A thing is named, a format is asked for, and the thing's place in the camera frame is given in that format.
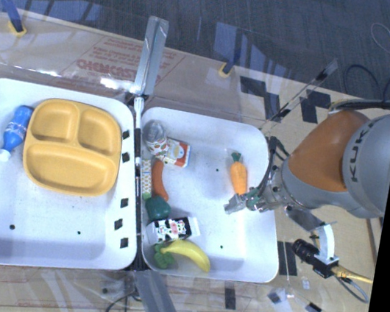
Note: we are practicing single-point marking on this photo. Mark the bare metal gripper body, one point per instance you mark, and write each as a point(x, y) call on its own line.
point(265, 199)

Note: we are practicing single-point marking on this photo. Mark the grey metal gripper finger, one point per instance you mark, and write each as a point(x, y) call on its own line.
point(231, 207)
point(241, 199)

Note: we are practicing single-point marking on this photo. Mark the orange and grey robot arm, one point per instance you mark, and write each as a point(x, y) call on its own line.
point(331, 164)

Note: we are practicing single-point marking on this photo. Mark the orange carrot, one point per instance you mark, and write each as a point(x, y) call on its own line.
point(239, 176)

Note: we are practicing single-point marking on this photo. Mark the white plastic tray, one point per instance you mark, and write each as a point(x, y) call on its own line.
point(202, 220)
point(45, 222)

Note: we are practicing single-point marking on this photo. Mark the yellow banana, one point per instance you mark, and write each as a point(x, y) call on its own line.
point(191, 252)

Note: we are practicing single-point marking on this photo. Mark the cow print carton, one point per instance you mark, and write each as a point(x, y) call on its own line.
point(172, 229)

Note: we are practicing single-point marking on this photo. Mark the green pepper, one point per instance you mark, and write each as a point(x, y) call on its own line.
point(157, 208)

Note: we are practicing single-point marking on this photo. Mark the orange and white carton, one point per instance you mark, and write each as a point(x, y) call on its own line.
point(179, 153)

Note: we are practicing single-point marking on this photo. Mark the orange-brown sausage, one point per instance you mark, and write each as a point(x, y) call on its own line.
point(159, 180)

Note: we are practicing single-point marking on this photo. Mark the green broccoli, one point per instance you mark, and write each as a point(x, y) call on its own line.
point(163, 259)

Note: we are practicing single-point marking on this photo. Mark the patterned white packet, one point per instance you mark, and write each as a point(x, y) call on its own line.
point(145, 178)

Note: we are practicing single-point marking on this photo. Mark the fruit print can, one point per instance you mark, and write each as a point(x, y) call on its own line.
point(156, 139)

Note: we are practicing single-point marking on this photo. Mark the brown cardboard board red print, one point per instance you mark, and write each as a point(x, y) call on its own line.
point(201, 78)

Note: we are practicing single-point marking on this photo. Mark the yellow divided plate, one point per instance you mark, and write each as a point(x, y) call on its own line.
point(70, 163)

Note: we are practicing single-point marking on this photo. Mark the blue plastic bottle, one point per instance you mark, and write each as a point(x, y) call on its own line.
point(16, 131)

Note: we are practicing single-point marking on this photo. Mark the black cylinder on white bracket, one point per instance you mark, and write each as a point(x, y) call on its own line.
point(325, 254)

